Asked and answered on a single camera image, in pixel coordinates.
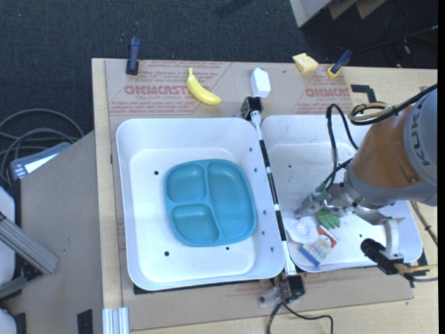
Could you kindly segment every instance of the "banana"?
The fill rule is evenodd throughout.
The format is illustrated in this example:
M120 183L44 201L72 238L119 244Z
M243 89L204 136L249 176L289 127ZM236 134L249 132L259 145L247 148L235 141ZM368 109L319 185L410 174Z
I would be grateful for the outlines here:
M193 68L188 69L187 89L192 95L208 105L217 105L221 103L221 98L205 89L193 74Z

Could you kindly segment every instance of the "blue clamp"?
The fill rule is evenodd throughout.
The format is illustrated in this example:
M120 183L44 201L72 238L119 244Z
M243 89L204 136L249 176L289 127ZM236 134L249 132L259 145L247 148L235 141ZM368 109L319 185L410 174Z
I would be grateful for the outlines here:
M140 39L133 37L128 45L127 74L138 75L138 52L140 49Z
M340 72L341 67L347 65L350 61L350 57L353 55L353 52L350 49L347 49L345 53L341 55L339 60L331 64L331 66L327 69L326 74L329 78L334 79L338 73Z

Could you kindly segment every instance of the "yellow sponge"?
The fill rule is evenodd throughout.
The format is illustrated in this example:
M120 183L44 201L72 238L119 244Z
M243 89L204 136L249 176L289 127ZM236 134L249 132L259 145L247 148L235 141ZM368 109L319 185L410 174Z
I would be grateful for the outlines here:
M297 54L296 56L293 56L292 59L302 73L316 70L318 67L318 62L306 55L306 53Z

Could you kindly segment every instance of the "blue plate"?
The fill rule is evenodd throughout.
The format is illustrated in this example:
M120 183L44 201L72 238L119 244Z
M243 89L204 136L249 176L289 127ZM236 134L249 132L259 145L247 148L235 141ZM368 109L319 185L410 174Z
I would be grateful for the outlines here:
M175 234L190 246L219 246L248 238L257 212L248 180L224 159L186 162L164 179L165 204Z

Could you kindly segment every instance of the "wooden table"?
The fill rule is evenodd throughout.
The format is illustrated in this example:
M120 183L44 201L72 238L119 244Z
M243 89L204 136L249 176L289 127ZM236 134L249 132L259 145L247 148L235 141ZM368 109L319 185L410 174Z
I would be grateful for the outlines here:
M344 67L346 84L371 85L376 95L385 95L386 102L395 103L412 96L414 88L437 83L436 70L402 70L385 68ZM105 308L123 306L118 254L118 237L113 188L113 169L110 163L111 140L108 123L108 99L104 59L92 60L93 97L95 111L95 140L97 155L97 183L101 234L102 289ZM363 95L350 93L354 104ZM421 205L421 210L437 234L437 208ZM437 263L437 247L422 225L417 222L429 263ZM432 270L428 276L437 275ZM334 319L336 333L438 333L438 284L417 283L414 299L374 305L337 308L305 315L328 314ZM137 331L135 333L265 333L267 317L253 317L204 324L175 326ZM329 333L328 320L304 321L293 315L278 315L273 322L274 333Z

